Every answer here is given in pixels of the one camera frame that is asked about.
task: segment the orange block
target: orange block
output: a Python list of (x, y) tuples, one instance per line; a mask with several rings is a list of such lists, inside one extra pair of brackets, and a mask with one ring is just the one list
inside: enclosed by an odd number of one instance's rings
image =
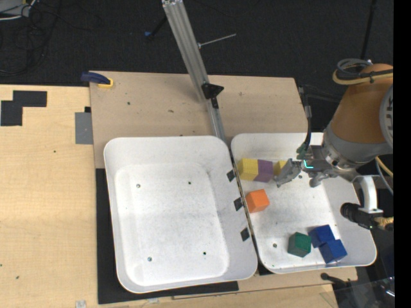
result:
[(249, 192), (245, 201), (250, 213), (262, 211), (270, 205), (270, 200), (264, 189)]

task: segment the teal light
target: teal light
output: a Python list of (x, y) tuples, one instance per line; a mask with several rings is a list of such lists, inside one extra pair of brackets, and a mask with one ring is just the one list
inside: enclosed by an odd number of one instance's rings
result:
[(313, 169), (313, 166), (307, 166), (307, 161), (304, 160), (304, 167), (306, 167), (307, 169)]

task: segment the blue block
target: blue block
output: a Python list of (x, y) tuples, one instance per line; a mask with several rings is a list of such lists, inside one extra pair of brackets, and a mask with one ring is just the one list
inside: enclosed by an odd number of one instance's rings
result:
[(324, 243), (320, 246), (320, 252), (326, 264), (339, 261), (348, 254), (340, 239)]
[(311, 237), (314, 248), (318, 248), (325, 242), (335, 240), (333, 231), (329, 225), (315, 227), (308, 235)]

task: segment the yellow block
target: yellow block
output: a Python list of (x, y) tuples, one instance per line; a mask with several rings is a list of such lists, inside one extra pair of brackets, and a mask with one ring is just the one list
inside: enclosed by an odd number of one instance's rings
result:
[(274, 165), (274, 176), (278, 176), (281, 173), (282, 168), (287, 163), (286, 160), (280, 160)]
[(258, 176), (258, 160), (242, 158), (238, 163), (238, 174), (242, 180), (253, 181)]

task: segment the yellow cable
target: yellow cable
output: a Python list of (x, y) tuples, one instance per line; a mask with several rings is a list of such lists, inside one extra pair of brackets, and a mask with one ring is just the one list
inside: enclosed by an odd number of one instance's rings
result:
[(394, 73), (387, 73), (387, 74), (368, 76), (366, 78), (358, 78), (358, 79), (353, 79), (353, 80), (341, 80), (337, 77), (337, 70), (335, 70), (333, 73), (333, 80), (335, 83), (338, 83), (339, 85), (357, 85), (359, 83), (371, 82), (371, 79), (379, 80), (379, 79), (386, 79), (386, 78), (393, 78), (393, 77), (394, 77)]
[(383, 163), (383, 161), (381, 161), (379, 157), (376, 157), (375, 159), (382, 170), (384, 170), (391, 178), (393, 178), (394, 173)]

